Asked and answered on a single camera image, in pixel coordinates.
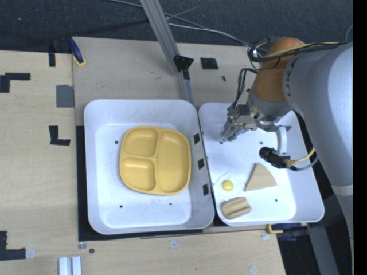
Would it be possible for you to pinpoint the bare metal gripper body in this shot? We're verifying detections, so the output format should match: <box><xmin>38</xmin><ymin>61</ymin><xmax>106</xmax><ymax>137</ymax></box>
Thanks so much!
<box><xmin>231</xmin><ymin>104</ymin><xmax>282</xmax><ymax>132</ymax></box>

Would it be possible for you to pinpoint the white and yellow fried egg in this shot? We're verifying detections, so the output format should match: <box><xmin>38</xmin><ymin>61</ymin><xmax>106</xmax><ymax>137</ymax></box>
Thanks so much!
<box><xmin>212</xmin><ymin>171</ymin><xmax>245</xmax><ymax>202</ymax></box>

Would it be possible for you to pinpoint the tan triangular bread slice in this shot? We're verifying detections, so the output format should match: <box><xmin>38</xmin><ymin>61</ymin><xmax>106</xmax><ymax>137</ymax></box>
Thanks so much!
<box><xmin>243</xmin><ymin>162</ymin><xmax>278</xmax><ymax>193</ymax></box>

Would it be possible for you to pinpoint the yellow divided plate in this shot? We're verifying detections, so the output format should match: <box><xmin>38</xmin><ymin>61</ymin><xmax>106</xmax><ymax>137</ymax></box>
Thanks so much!
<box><xmin>118</xmin><ymin>125</ymin><xmax>193</xmax><ymax>196</ymax></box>

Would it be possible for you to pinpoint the tan hot dog bun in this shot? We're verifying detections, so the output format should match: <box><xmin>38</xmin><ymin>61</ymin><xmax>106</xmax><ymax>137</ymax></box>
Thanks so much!
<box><xmin>220</xmin><ymin>196</ymin><xmax>252</xmax><ymax>221</ymax></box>

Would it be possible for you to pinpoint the white plastic tray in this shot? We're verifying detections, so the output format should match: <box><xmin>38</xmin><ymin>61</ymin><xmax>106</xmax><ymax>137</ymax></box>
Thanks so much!
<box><xmin>198</xmin><ymin>101</ymin><xmax>326</xmax><ymax>228</ymax></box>
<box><xmin>83</xmin><ymin>98</ymin><xmax>216</xmax><ymax>235</ymax></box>

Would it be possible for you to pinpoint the black cylinder on white bracket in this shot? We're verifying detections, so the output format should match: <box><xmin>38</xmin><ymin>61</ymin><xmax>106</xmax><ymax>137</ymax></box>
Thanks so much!
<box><xmin>257</xmin><ymin>120</ymin><xmax>292</xmax><ymax>169</ymax></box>

